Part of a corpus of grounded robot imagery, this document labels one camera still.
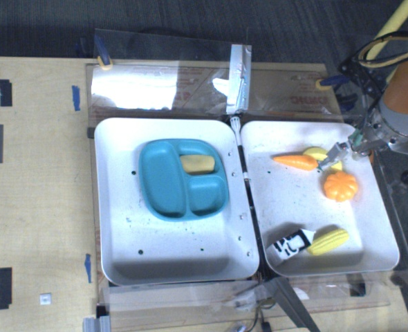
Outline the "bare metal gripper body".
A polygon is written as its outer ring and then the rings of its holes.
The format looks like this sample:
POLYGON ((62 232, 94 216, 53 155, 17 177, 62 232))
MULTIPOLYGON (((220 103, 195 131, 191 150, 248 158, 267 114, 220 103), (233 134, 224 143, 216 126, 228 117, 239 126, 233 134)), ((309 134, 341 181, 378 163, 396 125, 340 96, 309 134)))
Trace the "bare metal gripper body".
POLYGON ((408 155, 408 136, 390 129, 364 129, 351 140, 351 149, 362 155, 384 149, 408 155))

